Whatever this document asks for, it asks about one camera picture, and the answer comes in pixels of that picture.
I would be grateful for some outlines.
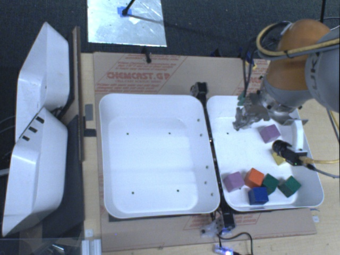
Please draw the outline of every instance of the black pole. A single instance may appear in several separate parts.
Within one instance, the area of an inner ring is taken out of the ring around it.
[[[127,5],[127,7],[126,7],[125,9],[123,9],[123,11],[122,11],[123,16],[127,16],[128,11],[129,11],[129,8],[132,6],[132,4],[133,4],[134,1],[135,1],[135,0],[131,0],[131,1],[129,2],[129,4]]]
[[[321,23],[324,22],[325,6],[326,6],[326,0],[322,0],[321,16],[320,16],[320,22],[321,22]]]

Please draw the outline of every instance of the metal plate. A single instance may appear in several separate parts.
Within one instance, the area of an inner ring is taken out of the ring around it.
[[[131,14],[118,8],[130,0],[88,0],[88,41],[91,43],[166,47],[160,0],[136,0]]]

